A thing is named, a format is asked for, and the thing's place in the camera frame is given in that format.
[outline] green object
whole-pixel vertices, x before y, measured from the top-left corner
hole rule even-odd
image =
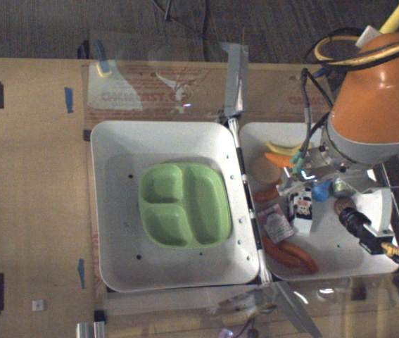
[[[165,248],[216,246],[230,235],[231,216],[224,182],[208,165],[164,163],[140,180],[143,228]]]

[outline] blue tape piece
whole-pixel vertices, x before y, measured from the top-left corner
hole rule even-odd
[[[72,107],[74,106],[74,99],[72,94],[72,89],[70,87],[65,88],[65,102],[68,114],[74,113]]]
[[[82,289],[85,289],[85,261],[83,259],[79,259],[79,265],[77,266],[77,271],[80,277],[80,284],[82,285]]]

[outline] brown egg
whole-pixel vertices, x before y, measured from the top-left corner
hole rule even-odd
[[[264,156],[258,156],[252,163],[250,174],[260,184],[274,184],[282,176],[282,169]]]

